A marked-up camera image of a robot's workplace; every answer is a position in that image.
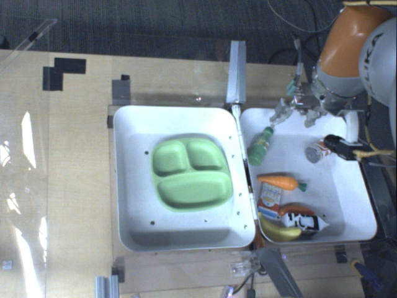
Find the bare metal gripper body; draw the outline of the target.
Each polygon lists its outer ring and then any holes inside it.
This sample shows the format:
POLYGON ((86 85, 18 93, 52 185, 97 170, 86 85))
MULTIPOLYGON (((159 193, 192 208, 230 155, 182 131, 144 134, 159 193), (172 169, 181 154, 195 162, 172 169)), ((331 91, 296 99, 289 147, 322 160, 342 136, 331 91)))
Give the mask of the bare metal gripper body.
POLYGON ((334 109, 332 94, 320 82, 301 83, 295 90, 292 105, 306 117, 322 117, 334 109))

